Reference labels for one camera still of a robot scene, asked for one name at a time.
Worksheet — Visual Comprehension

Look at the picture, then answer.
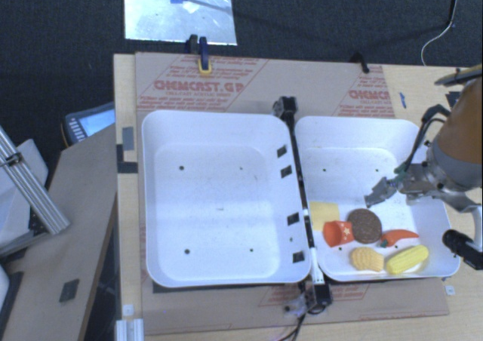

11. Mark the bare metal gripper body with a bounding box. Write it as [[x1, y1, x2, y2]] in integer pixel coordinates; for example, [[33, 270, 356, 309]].
[[394, 163, 477, 214]]

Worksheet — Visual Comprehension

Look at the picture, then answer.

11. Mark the brown burger patty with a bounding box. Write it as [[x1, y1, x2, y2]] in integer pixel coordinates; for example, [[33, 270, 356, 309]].
[[346, 208, 383, 245]]

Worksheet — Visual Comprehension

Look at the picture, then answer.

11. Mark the white plastic tray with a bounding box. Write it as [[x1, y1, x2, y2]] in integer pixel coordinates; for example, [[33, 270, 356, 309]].
[[141, 109, 314, 289], [294, 115, 462, 283]]

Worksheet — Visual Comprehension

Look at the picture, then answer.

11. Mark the red chili pepper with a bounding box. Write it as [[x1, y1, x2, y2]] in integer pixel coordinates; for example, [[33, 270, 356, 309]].
[[380, 229, 420, 249]]

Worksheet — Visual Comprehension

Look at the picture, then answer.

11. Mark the yellow cheese slice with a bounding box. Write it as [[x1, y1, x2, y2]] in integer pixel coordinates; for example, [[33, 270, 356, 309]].
[[309, 201, 340, 233]]

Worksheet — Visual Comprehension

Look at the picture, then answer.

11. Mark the orange cup with star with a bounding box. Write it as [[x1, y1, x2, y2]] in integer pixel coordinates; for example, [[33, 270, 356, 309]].
[[322, 220, 355, 248]]

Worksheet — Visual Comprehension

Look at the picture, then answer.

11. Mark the yellow bumpy nugget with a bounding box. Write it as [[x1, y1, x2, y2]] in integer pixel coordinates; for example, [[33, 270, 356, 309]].
[[349, 247, 386, 272]]

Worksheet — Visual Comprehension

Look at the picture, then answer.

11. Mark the yellow corn cob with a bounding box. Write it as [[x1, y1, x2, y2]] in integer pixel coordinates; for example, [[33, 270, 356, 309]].
[[385, 244, 430, 275]]

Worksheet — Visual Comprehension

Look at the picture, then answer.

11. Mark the thin black and white rod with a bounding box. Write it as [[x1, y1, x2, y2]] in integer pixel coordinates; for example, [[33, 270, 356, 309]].
[[285, 112, 325, 284]]

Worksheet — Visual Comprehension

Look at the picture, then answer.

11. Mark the brown cardboard board, red print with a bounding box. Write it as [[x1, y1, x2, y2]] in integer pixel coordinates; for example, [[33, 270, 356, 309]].
[[134, 51, 451, 336]]

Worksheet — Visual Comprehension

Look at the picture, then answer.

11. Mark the black cylinder on white bracket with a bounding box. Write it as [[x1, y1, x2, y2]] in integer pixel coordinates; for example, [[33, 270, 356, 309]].
[[441, 203, 483, 271]]

